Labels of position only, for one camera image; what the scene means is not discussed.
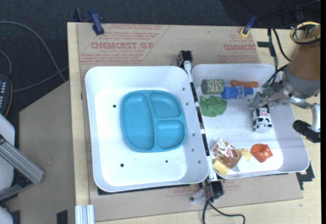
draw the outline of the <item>black floor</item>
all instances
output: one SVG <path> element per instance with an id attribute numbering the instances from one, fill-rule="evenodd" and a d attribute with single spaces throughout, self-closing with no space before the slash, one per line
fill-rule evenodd
<path id="1" fill-rule="evenodd" d="M 35 31 L 48 46 L 57 66 L 68 66 L 67 22 L 80 8 L 98 11 L 102 22 L 182 25 L 245 25 L 251 15 L 262 18 L 315 0 L 0 0 L 0 50 L 12 63 L 13 101 L 8 118 L 35 102 L 64 82 L 55 76 L 32 86 L 57 71 L 40 39 L 18 22 Z M 289 28 L 301 21 L 320 22 L 321 3 L 312 3 L 300 11 L 257 20 L 253 27 Z M 9 71 L 7 58 L 0 53 L 0 73 Z M 68 70 L 64 72 L 69 79 Z"/>

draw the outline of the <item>blue plate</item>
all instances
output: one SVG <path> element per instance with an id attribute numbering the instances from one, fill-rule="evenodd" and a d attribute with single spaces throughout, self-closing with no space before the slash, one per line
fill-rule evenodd
<path id="1" fill-rule="evenodd" d="M 179 100 L 164 91 L 134 91 L 121 101 L 121 127 L 128 145 L 139 152 L 163 152 L 180 147 L 186 123 Z"/>

